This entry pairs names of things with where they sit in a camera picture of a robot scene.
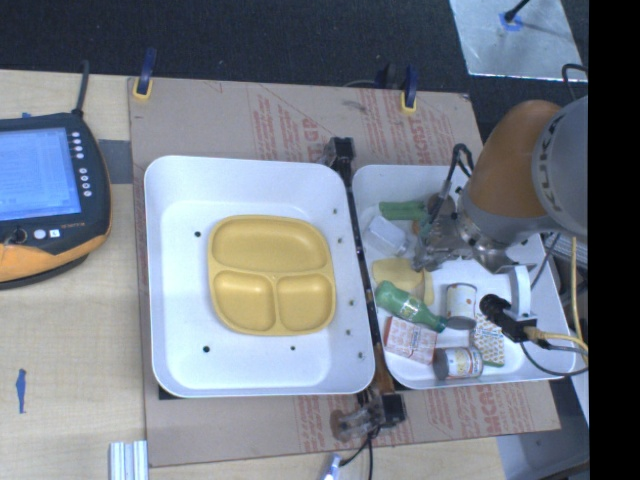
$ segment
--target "cardboard sheet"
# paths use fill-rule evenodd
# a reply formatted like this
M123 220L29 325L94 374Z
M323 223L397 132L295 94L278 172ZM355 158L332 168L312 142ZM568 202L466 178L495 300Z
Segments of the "cardboard sheet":
M468 99L419 92L417 111L400 110L400 91L155 79L151 97L131 96L136 243L145 412L152 467L354 449L331 433L334 411L355 396L176 399L151 367L143 176L170 154L317 161L333 136L353 137L354 170L367 164L449 165L464 142L482 143ZM403 391L408 419L374 446L470 439L559 428L548 382Z

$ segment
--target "blue mark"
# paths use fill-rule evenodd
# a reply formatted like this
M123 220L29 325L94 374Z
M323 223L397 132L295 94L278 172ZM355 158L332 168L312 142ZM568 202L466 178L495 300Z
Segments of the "blue mark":
M518 30L520 30L522 28L522 20L520 19L520 16L518 16L517 14L513 17L513 20L511 21L511 23L507 22L507 20L504 18L505 13L501 12L499 14L500 16L500 23L502 23L502 26L504 27L505 30L508 30L509 32L516 32Z
M18 391L18 400L20 402L20 414L24 414L24 392L27 390L27 372L20 368L18 372L18 380L16 380L16 390Z

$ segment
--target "green bottle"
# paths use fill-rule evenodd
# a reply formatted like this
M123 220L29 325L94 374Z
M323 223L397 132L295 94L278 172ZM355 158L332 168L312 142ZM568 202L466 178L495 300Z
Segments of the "green bottle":
M382 281L378 285L375 299L381 308L414 324L424 324L436 332L444 331L447 326L446 318L434 315L424 302L397 288L390 281Z

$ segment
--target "tin can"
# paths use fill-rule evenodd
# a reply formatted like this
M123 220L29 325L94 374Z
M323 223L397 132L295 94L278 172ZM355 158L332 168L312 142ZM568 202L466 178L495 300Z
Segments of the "tin can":
M433 354L433 371L440 380L479 377L483 366L482 352L474 346L437 348Z
M476 327L476 287L455 283L447 287L447 327L471 331Z

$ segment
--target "wooden table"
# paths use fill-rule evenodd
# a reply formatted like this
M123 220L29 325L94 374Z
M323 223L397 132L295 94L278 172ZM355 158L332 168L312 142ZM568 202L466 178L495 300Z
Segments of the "wooden table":
M0 118L74 108L80 74L0 70ZM91 75L85 120L129 141L127 77ZM71 271L0 291L0 478L106 479L109 444L145 439L133 195L113 185L107 243ZM24 412L16 380L26 371ZM328 454L154 468L151 479L315 479ZM341 480L368 474L367 453ZM374 478L504 478L495 438L374 450Z

